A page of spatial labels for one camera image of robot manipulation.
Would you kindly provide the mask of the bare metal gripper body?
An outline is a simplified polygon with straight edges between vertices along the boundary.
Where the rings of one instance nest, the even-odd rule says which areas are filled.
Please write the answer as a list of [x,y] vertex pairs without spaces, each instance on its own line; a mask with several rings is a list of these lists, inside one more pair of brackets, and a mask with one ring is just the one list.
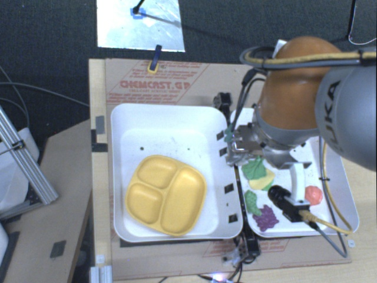
[[294,164],[307,169],[312,164],[310,161],[298,161],[290,154],[305,141],[299,131],[262,129],[259,124],[240,125],[227,142],[226,162],[229,166],[240,166],[260,156],[276,169],[290,169]]

